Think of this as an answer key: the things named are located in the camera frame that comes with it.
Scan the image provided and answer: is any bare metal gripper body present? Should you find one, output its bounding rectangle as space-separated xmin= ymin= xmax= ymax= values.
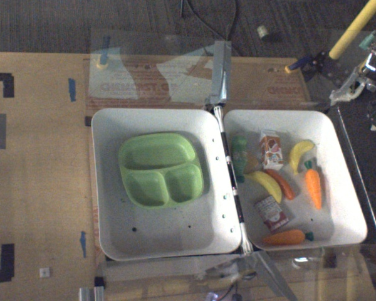
xmin=358 ymin=47 xmax=376 ymax=81

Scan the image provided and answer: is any yellow foam tube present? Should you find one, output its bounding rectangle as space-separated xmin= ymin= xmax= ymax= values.
xmin=328 ymin=0 xmax=376 ymax=61

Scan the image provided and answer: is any yellow banana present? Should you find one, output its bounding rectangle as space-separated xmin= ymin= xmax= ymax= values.
xmin=288 ymin=140 xmax=316 ymax=176
xmin=243 ymin=170 xmax=283 ymax=204

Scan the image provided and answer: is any brown and white carton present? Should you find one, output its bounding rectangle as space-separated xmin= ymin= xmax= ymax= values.
xmin=259 ymin=129 xmax=285 ymax=171

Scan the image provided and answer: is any orange carrot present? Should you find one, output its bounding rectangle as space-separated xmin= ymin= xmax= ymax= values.
xmin=303 ymin=159 xmax=323 ymax=211
xmin=262 ymin=229 xmax=315 ymax=246

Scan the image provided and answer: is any orange sausage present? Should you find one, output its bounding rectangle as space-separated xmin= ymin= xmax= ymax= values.
xmin=263 ymin=168 xmax=296 ymax=201

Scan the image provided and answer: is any white plastic tray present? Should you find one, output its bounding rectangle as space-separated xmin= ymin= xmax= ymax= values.
xmin=90 ymin=107 xmax=243 ymax=261
xmin=222 ymin=109 xmax=368 ymax=252

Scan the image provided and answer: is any green bottle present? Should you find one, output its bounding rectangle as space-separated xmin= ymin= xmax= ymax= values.
xmin=231 ymin=135 xmax=248 ymax=184

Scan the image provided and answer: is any red and white carton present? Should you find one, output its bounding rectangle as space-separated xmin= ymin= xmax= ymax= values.
xmin=253 ymin=195 xmax=290 ymax=233

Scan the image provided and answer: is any green divided plate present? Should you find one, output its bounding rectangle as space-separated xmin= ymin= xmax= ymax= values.
xmin=117 ymin=132 xmax=205 ymax=209

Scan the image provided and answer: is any black cylinder on white bracket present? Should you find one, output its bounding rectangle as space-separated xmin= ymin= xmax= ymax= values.
xmin=367 ymin=100 xmax=376 ymax=132

